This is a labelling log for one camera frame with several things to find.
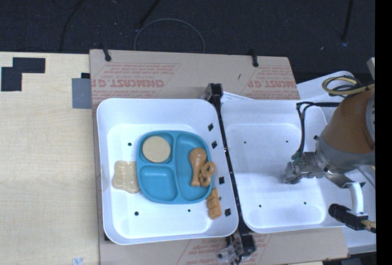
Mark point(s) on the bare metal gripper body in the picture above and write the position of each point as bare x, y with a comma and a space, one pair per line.
312, 164

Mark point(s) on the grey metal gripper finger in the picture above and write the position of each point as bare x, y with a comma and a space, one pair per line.
300, 177
289, 169

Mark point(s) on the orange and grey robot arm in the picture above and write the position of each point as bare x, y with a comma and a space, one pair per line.
352, 123

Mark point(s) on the white plastic tray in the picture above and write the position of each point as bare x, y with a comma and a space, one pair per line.
275, 190
159, 224

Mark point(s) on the thin black rod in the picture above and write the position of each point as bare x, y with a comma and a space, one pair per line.
228, 153

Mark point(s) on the brown toy pretzel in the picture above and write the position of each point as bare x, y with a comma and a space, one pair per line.
208, 172

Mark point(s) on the brown toy waffle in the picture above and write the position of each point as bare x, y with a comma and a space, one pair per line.
214, 205

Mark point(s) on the white paper sheet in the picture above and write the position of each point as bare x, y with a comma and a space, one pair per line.
235, 96

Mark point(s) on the brown toy chicken drumstick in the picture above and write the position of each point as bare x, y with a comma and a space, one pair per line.
196, 162

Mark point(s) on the blue divided plate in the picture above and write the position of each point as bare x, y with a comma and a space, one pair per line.
159, 181

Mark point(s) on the round beige biscuit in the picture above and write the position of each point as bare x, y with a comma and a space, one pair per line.
156, 149

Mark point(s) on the brown cardboard board red print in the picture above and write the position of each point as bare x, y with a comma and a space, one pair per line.
190, 74

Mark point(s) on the beige toy bread slice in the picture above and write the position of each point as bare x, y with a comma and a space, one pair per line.
125, 176

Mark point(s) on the black cylinder on white bracket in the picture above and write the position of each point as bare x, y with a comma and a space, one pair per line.
344, 214

